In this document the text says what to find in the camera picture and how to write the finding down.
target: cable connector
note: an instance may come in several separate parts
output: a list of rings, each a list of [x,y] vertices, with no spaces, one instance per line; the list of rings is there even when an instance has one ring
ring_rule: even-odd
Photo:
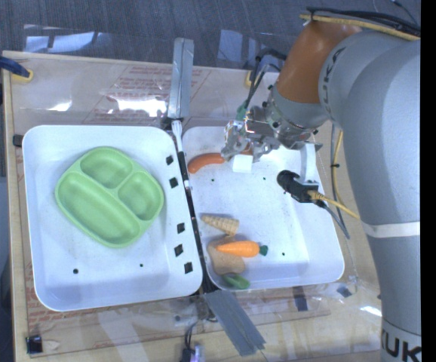
[[[310,192],[318,192],[318,183],[301,183],[300,176],[289,170],[283,170],[277,175],[277,182],[284,191],[290,193],[294,200],[298,202],[316,203]]]

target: orange carrot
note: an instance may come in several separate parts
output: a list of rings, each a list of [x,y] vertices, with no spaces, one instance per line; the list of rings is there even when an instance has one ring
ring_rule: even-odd
[[[219,252],[229,253],[241,257],[255,257],[259,253],[266,255],[268,247],[266,245],[258,245],[257,242],[251,240],[231,241],[226,244],[217,245],[215,247]]]

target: green plate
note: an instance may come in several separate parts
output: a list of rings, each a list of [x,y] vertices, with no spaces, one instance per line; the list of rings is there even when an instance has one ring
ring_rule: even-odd
[[[161,212],[158,181],[122,151],[98,147],[80,157],[55,188],[59,208],[83,232],[107,247],[125,247]]]

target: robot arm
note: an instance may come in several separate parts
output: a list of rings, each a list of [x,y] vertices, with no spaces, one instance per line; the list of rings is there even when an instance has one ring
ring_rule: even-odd
[[[420,40],[312,21],[262,108],[226,129],[222,156],[302,149],[340,127],[348,174],[382,300],[382,359],[421,360]]]

